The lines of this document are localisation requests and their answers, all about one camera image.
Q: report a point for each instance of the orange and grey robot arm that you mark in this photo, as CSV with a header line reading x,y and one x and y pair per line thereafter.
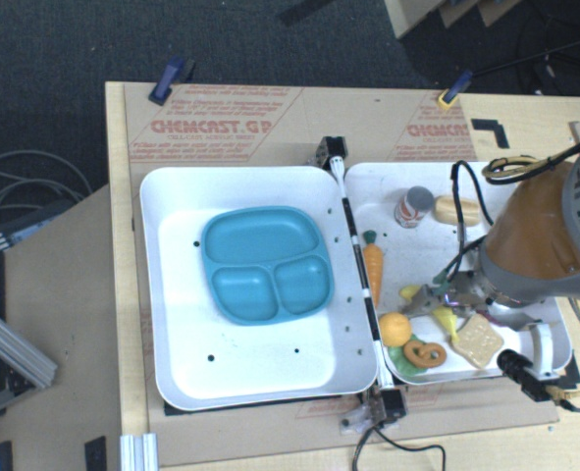
x,y
530,224

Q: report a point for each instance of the orange carrot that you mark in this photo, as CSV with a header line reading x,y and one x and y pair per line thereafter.
x,y
373,265

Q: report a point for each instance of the yellow banana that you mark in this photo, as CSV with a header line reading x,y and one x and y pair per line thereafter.
x,y
445,321

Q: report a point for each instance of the white plastic tray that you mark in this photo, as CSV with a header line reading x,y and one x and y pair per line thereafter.
x,y
417,258
250,361

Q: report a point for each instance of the beige bread slice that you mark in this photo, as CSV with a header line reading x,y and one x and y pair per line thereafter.
x,y
478,341

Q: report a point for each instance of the red and white can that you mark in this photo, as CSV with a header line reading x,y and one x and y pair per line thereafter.
x,y
409,211

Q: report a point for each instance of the brown pretzel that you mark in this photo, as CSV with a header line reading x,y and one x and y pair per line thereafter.
x,y
417,356

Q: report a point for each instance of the thin black and white rod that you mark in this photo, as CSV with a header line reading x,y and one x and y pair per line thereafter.
x,y
351,214

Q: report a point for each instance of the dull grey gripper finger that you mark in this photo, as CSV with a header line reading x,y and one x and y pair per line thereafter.
x,y
419,308
429,292

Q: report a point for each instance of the blue divided plate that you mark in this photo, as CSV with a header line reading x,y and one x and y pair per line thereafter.
x,y
265,263

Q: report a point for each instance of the brown cardboard board red print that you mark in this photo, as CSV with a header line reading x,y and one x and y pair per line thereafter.
x,y
270,125

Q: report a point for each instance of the black cylinder on white bracket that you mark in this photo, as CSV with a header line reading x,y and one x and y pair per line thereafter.
x,y
542,349

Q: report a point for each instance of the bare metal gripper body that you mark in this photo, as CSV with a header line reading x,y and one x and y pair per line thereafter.
x,y
468,290

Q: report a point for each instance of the orange fruit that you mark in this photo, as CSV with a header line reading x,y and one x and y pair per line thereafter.
x,y
395,329

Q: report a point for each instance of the beige bread roll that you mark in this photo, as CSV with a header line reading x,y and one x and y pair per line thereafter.
x,y
447,210

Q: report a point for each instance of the green lettuce leaf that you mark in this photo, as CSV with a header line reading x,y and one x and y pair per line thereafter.
x,y
398,361

